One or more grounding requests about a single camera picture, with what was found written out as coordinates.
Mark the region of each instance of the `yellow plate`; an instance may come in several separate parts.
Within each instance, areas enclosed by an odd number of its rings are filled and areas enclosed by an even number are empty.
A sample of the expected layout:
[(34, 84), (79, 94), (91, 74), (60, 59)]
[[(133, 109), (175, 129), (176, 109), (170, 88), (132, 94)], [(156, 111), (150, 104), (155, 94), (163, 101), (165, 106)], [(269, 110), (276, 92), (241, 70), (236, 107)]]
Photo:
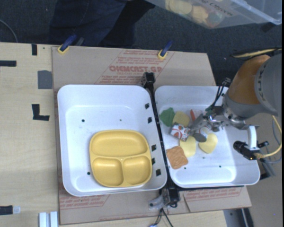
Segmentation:
[(98, 132), (90, 140), (89, 155), (93, 175), (103, 186), (132, 187), (151, 178), (150, 148), (137, 131)]

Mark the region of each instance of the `wooden table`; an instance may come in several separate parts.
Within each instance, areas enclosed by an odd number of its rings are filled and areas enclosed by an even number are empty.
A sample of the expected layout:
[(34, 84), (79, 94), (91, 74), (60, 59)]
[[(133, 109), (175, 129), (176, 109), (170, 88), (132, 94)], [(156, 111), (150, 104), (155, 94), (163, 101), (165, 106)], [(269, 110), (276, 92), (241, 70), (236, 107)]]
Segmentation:
[[(38, 213), (58, 211), (57, 155), (53, 90), (38, 89), (37, 72), (52, 71), (52, 46), (0, 43), (0, 60), (17, 61), (0, 67), (0, 206), (20, 206), (19, 214), (0, 216), (0, 227), (38, 226)], [(33, 120), (32, 104), (40, 104)], [(79, 225), (147, 227), (156, 218), (139, 218)], [(174, 226), (226, 227), (223, 211), (169, 217)], [(169, 226), (163, 217), (159, 227)]]

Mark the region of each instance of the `transparent plastic container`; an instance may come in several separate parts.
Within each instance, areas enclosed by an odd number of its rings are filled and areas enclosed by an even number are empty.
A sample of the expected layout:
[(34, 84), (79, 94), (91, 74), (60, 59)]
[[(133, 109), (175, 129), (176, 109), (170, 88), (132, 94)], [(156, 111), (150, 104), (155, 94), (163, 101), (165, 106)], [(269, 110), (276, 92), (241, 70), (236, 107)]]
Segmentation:
[(282, 23), (282, 0), (146, 0), (203, 27)]

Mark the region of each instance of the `person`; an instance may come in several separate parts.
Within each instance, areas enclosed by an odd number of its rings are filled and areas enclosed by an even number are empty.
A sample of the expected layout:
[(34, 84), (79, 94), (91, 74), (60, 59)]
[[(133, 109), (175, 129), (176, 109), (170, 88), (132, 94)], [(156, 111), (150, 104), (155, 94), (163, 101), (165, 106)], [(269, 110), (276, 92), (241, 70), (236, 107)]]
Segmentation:
[(83, 46), (132, 48), (136, 22), (154, 7), (144, 0), (57, 0), (49, 40), (62, 44), (75, 34)]

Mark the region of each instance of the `cardboard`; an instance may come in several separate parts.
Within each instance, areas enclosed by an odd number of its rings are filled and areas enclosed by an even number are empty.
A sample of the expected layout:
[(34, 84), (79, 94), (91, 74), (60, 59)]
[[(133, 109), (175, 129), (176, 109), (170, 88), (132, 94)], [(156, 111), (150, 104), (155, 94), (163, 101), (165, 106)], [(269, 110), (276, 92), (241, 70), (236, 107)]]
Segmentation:
[[(208, 57), (203, 53), (168, 52), (164, 60), (159, 51), (70, 47), (65, 55), (52, 47), (53, 90), (57, 163), (59, 176), (60, 224), (75, 224), (115, 219), (157, 216), (149, 210), (148, 201), (159, 191), (118, 193), (75, 197), (66, 192), (62, 183), (57, 92), (68, 84), (139, 85), (144, 72), (154, 72), (155, 89), (163, 85), (214, 86)], [(250, 207), (246, 187), (180, 192), (181, 200), (167, 213), (185, 214), (200, 211)]]

